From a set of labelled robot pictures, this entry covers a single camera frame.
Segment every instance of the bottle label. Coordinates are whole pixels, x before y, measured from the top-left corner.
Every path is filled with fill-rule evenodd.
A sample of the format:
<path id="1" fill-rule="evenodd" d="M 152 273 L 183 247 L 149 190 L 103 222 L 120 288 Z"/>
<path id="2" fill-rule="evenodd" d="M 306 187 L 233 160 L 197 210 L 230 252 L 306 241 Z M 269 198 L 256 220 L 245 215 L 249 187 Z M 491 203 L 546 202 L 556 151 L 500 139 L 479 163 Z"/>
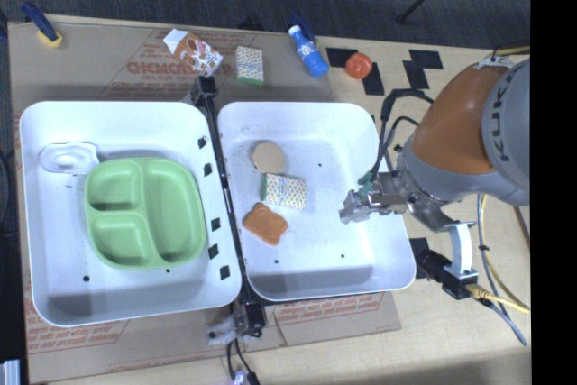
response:
<path id="1" fill-rule="evenodd" d="M 317 48 L 315 46 L 315 43 L 309 41 L 297 48 L 297 55 L 301 59 L 304 59 L 306 56 L 310 55 L 311 53 L 314 53 L 316 50 Z"/>

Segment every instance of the table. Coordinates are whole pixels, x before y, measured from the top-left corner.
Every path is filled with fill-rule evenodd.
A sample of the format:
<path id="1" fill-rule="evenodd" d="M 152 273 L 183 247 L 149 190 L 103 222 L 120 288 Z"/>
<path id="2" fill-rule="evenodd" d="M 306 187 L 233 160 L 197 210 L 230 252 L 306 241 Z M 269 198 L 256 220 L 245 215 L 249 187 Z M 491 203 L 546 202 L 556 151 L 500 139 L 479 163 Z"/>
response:
<path id="1" fill-rule="evenodd" d="M 235 30 L 217 30 L 212 28 L 190 28 L 156 23 L 132 23 L 113 20 L 74 18 L 49 15 L 56 25 L 66 31 L 65 41 L 80 48 L 92 50 L 83 56 L 82 66 L 73 58 L 72 49 L 66 48 L 63 42 L 61 57 L 50 58 L 53 50 L 44 50 L 31 39 L 33 28 L 31 24 L 11 24 L 11 72 L 14 101 L 14 118 L 17 122 L 22 110 L 42 99 L 147 99 L 161 98 L 178 100 L 185 94 L 190 80 L 184 74 L 172 74 L 173 78 L 166 81 L 154 79 L 143 80 L 142 77 L 161 76 L 154 64 L 159 55 L 158 48 L 150 43 L 151 30 L 168 31 L 171 27 L 191 29 L 206 41 L 222 41 L 230 45 L 230 54 L 239 43 L 239 34 L 249 38 L 242 45 L 261 48 L 265 57 L 265 76 L 279 82 L 282 76 L 298 76 L 299 85 L 306 83 L 307 92 L 298 85 L 288 85 L 281 92 L 275 92 L 274 86 L 263 90 L 262 99 L 288 101 L 344 101 L 364 107 L 375 116 L 379 129 L 380 104 L 382 94 L 393 88 L 427 86 L 426 91 L 431 97 L 446 85 L 446 83 L 466 66 L 482 60 L 489 52 L 487 50 L 472 50 L 449 47 L 424 46 L 418 44 L 392 43 L 379 41 L 351 40 L 332 37 L 318 37 L 321 51 L 331 62 L 328 77 L 314 81 L 303 73 L 302 64 L 290 48 L 290 38 L 286 34 L 272 32 L 239 32 Z M 94 28 L 94 33 L 87 34 L 87 28 Z M 125 59 L 123 47 L 110 51 L 106 57 L 98 53 L 105 31 L 114 30 L 114 40 L 117 44 L 133 47 L 133 60 Z M 142 32 L 142 39 L 130 45 L 129 39 L 135 32 Z M 346 75 L 342 67 L 343 59 L 352 50 L 358 50 L 371 57 L 376 63 L 373 68 L 380 78 L 375 78 L 369 85 L 352 79 Z M 103 60 L 106 66 L 117 69 L 111 75 L 102 70 Z M 232 69 L 224 67 L 223 73 L 216 77 L 219 86 L 220 104 L 222 106 L 231 98 L 249 101 L 254 94 L 238 94 Z M 138 82 L 134 76 L 140 76 Z M 367 95 L 367 88 L 374 95 Z M 399 100 L 391 115 L 394 120 L 398 115 L 409 115 L 419 119 L 425 113 L 426 105 L 413 99 Z M 403 143 L 411 134 L 409 124 L 401 124 L 396 135 L 396 142 Z M 18 148 L 18 133 L 16 132 L 16 148 Z M 22 172 L 18 170 L 19 203 L 23 204 Z M 460 204 L 446 208 L 449 216 L 462 221 L 476 220 L 476 197 L 468 197 Z M 524 210 L 528 217 L 528 208 Z M 425 229 L 410 215 L 405 215 L 405 223 L 410 238 L 425 237 L 429 246 L 437 252 L 451 255 L 451 244 L 447 234 L 433 234 Z M 491 259 L 499 268 L 499 275 L 506 281 L 512 291 L 522 300 L 530 300 L 530 251 L 527 234 L 520 224 L 513 207 L 507 206 L 496 199 L 489 198 L 485 215 L 485 234 L 490 245 Z M 472 229 L 473 246 L 478 240 L 475 228 Z M 23 245 L 24 273 L 27 259 L 25 239 Z M 478 252 L 473 256 L 473 268 L 480 271 L 480 284 L 488 287 L 482 273 L 481 257 Z M 275 345 L 258 350 L 258 346 L 246 345 L 244 355 L 252 369 L 258 373 L 263 384 L 300 384 L 300 383 L 361 383 L 363 385 L 377 383 L 470 383 L 470 384 L 500 384 L 500 383 L 531 383 L 531 318 L 510 309 L 514 322 L 523 332 L 528 346 L 522 346 L 512 331 L 493 312 L 483 309 L 471 299 L 456 301 L 446 295 L 440 285 L 426 279 L 415 280 L 407 289 L 394 294 L 385 294 L 394 299 L 393 305 L 383 309 L 386 319 L 379 329 L 368 329 L 363 323 L 375 323 L 371 318 L 354 318 L 344 316 L 339 325 L 357 332 L 370 332 L 362 336 L 346 336 L 323 342 L 300 344 L 283 348 Z M 154 338 L 154 330 L 141 330 L 142 343 L 156 345 L 158 349 L 166 345 L 158 344 Z M 105 336 L 113 331 L 103 331 L 103 342 L 98 348 L 106 348 Z M 31 368 L 34 366 L 34 352 L 30 351 Z M 228 378 L 226 359 L 221 354 L 203 359 L 203 355 L 162 354 L 156 362 L 135 363 L 134 369 L 118 367 L 108 369 L 111 373 L 84 378 L 59 380 L 59 383 L 89 384 L 89 383 L 183 383 L 192 382 L 200 385 L 226 384 Z M 70 367 L 77 361 L 70 356 Z M 62 370 L 68 367 L 66 360 L 60 358 L 56 367 L 60 369 L 54 377 L 66 377 Z M 91 354 L 84 353 L 82 361 L 90 363 Z M 234 357 L 234 364 L 239 364 Z M 158 367 L 141 366 L 157 365 Z M 31 370 L 31 376 L 39 381 L 54 379 L 42 378 L 39 370 Z"/>

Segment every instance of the orange ball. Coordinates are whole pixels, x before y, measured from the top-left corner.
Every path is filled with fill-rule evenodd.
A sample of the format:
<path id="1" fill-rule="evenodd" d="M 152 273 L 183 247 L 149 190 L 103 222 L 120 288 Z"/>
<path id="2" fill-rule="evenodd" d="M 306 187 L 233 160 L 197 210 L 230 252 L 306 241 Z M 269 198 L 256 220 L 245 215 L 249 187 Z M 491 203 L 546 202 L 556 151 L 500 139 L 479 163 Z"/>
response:
<path id="1" fill-rule="evenodd" d="M 346 61 L 344 69 L 352 78 L 366 78 L 372 71 L 372 61 L 367 55 L 356 52 Z"/>

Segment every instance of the brown sponge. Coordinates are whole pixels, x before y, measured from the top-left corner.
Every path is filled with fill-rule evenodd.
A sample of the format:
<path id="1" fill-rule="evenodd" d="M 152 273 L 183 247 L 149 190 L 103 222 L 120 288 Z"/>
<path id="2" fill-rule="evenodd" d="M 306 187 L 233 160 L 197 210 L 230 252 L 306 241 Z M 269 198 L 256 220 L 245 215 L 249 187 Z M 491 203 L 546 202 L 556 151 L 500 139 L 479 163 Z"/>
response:
<path id="1" fill-rule="evenodd" d="M 256 204 L 244 218 L 243 226 L 259 236 L 265 243 L 277 245 L 289 224 L 279 214 L 275 214 L 263 203 Z"/>

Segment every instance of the yellow cable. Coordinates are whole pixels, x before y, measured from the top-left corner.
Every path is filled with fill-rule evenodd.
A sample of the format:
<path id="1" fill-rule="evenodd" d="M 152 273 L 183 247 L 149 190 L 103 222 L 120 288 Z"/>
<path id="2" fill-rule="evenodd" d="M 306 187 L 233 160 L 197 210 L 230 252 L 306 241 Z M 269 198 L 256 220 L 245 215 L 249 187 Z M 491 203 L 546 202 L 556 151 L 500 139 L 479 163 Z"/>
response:
<path id="1" fill-rule="evenodd" d="M 507 305 L 508 307 L 512 307 L 515 308 L 519 311 L 521 311 L 522 313 L 530 313 L 531 312 L 531 308 L 528 307 L 527 305 L 525 305 L 521 300 L 519 300 L 515 294 L 513 294 L 513 292 L 511 292 L 511 290 L 505 285 L 505 283 L 503 282 L 503 280 L 501 279 L 501 277 L 499 276 L 499 274 L 497 273 L 497 270 L 495 270 L 495 267 L 493 266 L 490 258 L 489 258 L 489 246 L 487 246 L 487 241 L 485 240 L 485 234 L 484 234 L 484 226 L 483 226 L 483 216 L 484 216 L 484 211 L 485 211 L 485 203 L 487 202 L 487 195 L 482 195 L 481 196 L 481 222 L 480 222 L 480 230 L 481 230 L 481 237 L 482 240 L 485 244 L 485 259 L 487 260 L 487 266 L 489 267 L 489 270 L 493 276 L 493 278 L 497 281 L 497 284 L 499 284 L 499 286 L 503 289 L 503 291 L 510 297 L 513 299 L 512 302 L 510 302 L 509 300 L 506 300 L 502 297 L 496 296 L 495 294 L 491 294 L 490 292 L 488 292 L 485 289 L 484 292 L 486 292 L 486 294 L 484 295 L 484 298 L 487 299 L 491 299 L 493 301 L 497 301 L 499 303 L 502 303 L 503 305 Z"/>

